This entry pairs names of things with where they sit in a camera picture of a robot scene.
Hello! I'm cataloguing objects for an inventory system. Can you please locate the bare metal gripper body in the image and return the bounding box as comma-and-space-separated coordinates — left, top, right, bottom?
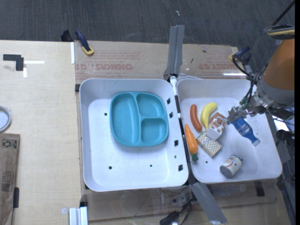
238, 89, 286, 116

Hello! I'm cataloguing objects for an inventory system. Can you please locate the blue bottle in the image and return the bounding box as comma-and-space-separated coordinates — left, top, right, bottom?
230, 117, 261, 147

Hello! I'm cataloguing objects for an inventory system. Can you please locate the white and orange carton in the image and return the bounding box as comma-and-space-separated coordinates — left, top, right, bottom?
205, 112, 226, 141

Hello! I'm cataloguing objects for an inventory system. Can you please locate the yellow banana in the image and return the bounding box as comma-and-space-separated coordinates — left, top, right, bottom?
200, 102, 218, 129

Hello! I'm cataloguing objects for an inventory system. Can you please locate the white plastic tray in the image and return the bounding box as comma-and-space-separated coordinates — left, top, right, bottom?
176, 78, 283, 185
79, 78, 189, 193

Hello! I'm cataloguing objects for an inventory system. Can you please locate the orange sausage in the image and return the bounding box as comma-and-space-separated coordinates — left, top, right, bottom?
190, 104, 203, 133

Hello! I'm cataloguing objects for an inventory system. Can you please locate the yellow patterned packet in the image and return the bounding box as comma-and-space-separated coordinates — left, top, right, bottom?
196, 132, 223, 158

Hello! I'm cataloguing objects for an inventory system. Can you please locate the orange carrot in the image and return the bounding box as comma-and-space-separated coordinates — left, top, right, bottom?
184, 124, 200, 162

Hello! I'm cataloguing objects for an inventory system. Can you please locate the white can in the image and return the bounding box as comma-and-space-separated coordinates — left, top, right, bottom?
219, 155, 243, 179

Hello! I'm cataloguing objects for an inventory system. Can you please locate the brown cardboard board red print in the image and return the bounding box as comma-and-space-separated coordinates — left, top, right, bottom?
74, 40, 278, 221

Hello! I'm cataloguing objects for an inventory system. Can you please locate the blue divided plate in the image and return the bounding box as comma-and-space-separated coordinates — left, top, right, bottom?
109, 91, 170, 148

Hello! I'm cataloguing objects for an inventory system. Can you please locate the brown paper envelope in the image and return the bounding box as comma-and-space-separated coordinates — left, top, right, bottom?
0, 133, 21, 225

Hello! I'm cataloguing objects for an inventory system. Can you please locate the black cylinder on white bracket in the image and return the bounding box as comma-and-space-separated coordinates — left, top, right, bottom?
271, 116, 295, 148

